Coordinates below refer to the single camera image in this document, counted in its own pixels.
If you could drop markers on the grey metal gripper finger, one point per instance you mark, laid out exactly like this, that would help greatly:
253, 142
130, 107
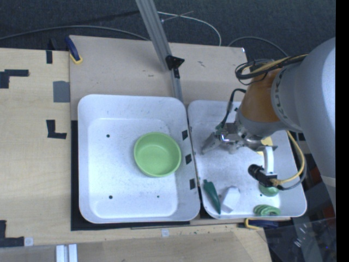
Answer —
234, 149
210, 144

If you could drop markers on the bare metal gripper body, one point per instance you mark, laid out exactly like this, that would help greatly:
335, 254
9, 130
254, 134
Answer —
234, 135

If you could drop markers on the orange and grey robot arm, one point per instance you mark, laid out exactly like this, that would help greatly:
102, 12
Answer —
305, 97

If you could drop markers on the white plastic tray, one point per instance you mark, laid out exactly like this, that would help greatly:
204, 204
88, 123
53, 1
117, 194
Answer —
229, 168
114, 160

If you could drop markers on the yellow toy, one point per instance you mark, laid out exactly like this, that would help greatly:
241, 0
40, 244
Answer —
268, 141

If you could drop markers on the white carton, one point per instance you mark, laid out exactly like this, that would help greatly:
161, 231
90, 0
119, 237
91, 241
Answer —
230, 198

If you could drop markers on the dark green toy pepper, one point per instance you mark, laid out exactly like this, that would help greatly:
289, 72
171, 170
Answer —
213, 195

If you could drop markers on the green bowl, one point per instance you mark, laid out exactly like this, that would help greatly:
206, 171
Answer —
157, 154

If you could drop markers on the pale green round toy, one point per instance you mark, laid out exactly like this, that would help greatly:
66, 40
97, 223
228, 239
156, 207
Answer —
270, 191

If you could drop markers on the pale green ribbed toy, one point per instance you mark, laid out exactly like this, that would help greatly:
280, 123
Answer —
265, 210

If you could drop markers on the pale wood board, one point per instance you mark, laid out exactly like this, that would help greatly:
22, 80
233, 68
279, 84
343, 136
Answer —
120, 70

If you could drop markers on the black cylinder on white bracket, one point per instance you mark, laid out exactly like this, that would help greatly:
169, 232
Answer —
268, 160

